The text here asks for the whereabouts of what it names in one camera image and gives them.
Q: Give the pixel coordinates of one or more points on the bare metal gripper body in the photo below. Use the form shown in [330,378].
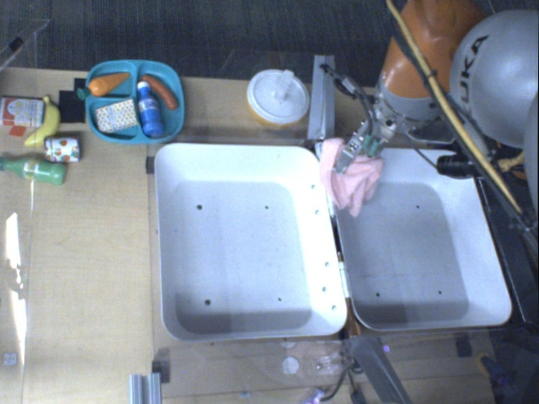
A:
[361,143]

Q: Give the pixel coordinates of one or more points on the pink cloth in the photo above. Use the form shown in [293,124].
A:
[358,185]

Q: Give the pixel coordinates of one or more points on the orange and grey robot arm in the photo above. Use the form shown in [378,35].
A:
[484,70]

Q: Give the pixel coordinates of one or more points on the yellow cup with white lid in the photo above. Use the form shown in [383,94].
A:
[278,95]

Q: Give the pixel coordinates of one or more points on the thin black and white rod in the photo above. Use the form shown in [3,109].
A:
[340,259]

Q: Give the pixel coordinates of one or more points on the white plastic tray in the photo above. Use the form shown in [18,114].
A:
[244,242]
[421,246]

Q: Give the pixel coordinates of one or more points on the brown sausage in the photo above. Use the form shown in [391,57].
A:
[162,92]

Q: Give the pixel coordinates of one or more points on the blue bottle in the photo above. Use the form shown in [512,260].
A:
[149,112]

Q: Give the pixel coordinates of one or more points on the clear plastic bottle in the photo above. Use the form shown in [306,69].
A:
[320,362]

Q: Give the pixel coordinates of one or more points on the blue divided plate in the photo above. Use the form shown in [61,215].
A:
[126,135]

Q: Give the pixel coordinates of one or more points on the yellow and white packet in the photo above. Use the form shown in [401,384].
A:
[116,116]

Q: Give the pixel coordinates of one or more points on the orange carrot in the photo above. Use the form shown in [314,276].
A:
[107,84]

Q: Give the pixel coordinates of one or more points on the small white printed can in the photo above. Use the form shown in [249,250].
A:
[62,149]

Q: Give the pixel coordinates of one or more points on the yellow banana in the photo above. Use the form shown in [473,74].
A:
[49,122]

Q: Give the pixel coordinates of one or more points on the green bottle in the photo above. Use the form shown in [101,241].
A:
[40,171]

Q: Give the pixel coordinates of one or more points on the white and orange carton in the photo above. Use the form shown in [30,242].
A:
[21,111]

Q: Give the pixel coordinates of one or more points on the black cylinder on white bracket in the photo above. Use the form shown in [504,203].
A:
[455,166]

